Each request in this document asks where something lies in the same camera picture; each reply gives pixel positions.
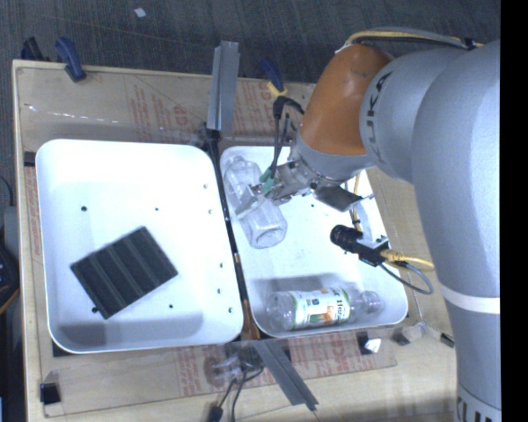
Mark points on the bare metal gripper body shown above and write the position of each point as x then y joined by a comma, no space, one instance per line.
295,179

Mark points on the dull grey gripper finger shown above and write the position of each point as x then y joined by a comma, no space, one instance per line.
256,189

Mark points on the clear plastic bottle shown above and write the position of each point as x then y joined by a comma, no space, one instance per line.
264,224

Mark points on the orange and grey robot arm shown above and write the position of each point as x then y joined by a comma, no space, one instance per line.
449,156

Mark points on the thin black and white rod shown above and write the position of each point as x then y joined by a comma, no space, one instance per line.
229,231

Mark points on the white plastic tray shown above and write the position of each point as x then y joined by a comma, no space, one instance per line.
317,244
127,178

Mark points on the clear bottle with green label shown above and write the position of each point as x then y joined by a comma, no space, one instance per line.
312,309

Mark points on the brown cardboard board red print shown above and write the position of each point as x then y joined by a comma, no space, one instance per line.
127,104

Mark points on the black ribbed rectangular panel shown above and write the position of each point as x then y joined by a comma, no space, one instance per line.
123,273

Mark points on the black cylinder on white bracket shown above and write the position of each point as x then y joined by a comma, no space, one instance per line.
346,237

